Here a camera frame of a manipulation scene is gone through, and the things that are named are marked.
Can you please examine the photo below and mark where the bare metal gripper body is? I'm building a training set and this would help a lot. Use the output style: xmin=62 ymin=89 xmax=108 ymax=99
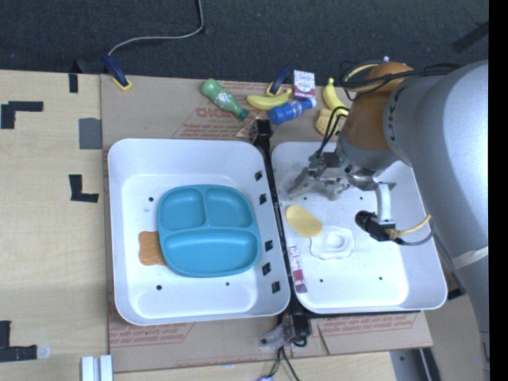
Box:
xmin=312 ymin=152 xmax=397 ymax=193

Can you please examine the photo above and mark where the white fried egg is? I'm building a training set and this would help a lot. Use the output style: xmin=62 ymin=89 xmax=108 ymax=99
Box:
xmin=309 ymin=225 xmax=356 ymax=261

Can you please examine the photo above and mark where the green bottle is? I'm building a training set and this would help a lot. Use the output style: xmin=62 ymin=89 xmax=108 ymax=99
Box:
xmin=199 ymin=78 xmax=250 ymax=121

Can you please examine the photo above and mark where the blue divided plate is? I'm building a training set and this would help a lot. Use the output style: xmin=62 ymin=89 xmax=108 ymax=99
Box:
xmin=156 ymin=183 xmax=263 ymax=279

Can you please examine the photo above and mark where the orange toast slice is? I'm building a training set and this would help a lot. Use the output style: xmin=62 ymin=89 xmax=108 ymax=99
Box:
xmin=138 ymin=230 xmax=168 ymax=267

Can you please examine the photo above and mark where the yellow ridged toy food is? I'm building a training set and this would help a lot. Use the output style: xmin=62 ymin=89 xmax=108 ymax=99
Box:
xmin=314 ymin=108 xmax=347 ymax=137

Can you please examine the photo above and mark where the yellow banana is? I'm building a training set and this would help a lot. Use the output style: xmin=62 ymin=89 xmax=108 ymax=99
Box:
xmin=245 ymin=87 xmax=294 ymax=112
xmin=321 ymin=77 xmax=351 ymax=113

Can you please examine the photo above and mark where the thin black rod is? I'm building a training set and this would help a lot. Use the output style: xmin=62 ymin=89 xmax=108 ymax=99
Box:
xmin=260 ymin=133 xmax=303 ymax=317

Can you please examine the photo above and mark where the red and white carton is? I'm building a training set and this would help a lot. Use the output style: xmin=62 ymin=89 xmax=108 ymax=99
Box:
xmin=292 ymin=69 xmax=318 ymax=100

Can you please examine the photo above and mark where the white plastic tray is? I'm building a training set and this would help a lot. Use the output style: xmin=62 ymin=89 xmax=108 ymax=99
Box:
xmin=271 ymin=140 xmax=449 ymax=315
xmin=106 ymin=137 xmax=292 ymax=327

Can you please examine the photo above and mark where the brown cardboard board, red print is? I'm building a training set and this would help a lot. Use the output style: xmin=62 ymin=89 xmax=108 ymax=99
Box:
xmin=99 ymin=73 xmax=434 ymax=373

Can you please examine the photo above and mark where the white and red packet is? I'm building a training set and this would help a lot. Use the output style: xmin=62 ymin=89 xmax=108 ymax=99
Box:
xmin=287 ymin=244 xmax=309 ymax=294

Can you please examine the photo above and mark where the yellow potato chip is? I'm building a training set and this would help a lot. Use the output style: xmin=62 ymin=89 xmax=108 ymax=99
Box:
xmin=285 ymin=203 xmax=324 ymax=239

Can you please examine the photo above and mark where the black cylinder on white bracket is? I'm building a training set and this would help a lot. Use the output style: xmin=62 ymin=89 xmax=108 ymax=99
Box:
xmin=354 ymin=181 xmax=398 ymax=243

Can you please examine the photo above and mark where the blue bottle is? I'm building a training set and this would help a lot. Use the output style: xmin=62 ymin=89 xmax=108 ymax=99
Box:
xmin=267 ymin=96 xmax=318 ymax=126

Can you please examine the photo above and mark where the orange pizza slice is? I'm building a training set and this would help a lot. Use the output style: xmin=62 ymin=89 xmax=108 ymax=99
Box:
xmin=236 ymin=121 xmax=259 ymax=140

